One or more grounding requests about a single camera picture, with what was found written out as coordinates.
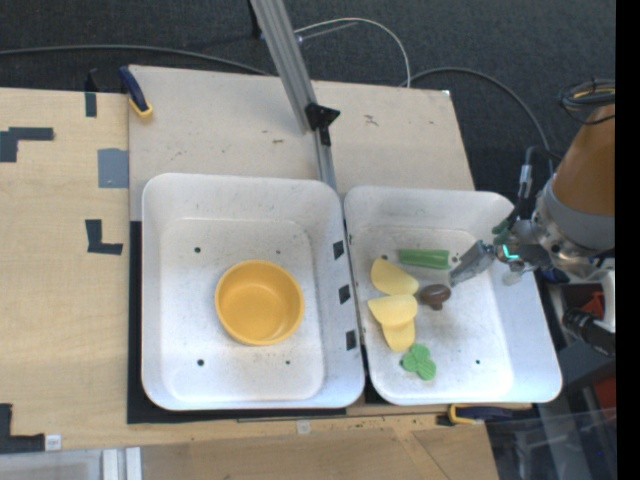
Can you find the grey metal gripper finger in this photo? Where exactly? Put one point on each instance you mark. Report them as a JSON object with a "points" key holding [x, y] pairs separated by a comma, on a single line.
{"points": [[470, 265]]}

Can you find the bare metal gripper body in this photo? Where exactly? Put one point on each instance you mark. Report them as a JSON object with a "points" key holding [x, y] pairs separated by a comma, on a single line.
{"points": [[542, 248]]}

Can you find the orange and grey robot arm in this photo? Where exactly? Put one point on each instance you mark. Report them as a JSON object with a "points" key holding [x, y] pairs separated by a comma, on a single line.
{"points": [[586, 178]]}

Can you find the green celery stick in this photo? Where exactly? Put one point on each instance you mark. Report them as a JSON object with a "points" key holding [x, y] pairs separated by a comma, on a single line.
{"points": [[425, 258]]}

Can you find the brown mushroom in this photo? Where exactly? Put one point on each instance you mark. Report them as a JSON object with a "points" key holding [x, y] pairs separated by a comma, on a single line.
{"points": [[434, 294]]}

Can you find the white plastic tray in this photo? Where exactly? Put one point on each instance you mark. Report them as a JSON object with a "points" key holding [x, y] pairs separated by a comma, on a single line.
{"points": [[175, 293], [475, 338]]}

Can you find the yellow potato chip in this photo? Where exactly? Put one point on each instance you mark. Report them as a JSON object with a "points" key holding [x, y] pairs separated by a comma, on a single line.
{"points": [[392, 309], [400, 339], [390, 279]]}

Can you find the green lettuce leaf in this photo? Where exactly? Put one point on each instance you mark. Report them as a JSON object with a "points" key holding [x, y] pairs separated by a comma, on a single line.
{"points": [[419, 363]]}

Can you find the yellow bowl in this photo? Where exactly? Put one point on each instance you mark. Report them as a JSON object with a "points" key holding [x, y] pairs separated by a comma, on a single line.
{"points": [[257, 303]]}

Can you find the black cylinder on white bracket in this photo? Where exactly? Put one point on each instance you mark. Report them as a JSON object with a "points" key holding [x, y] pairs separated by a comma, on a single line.
{"points": [[592, 325]]}

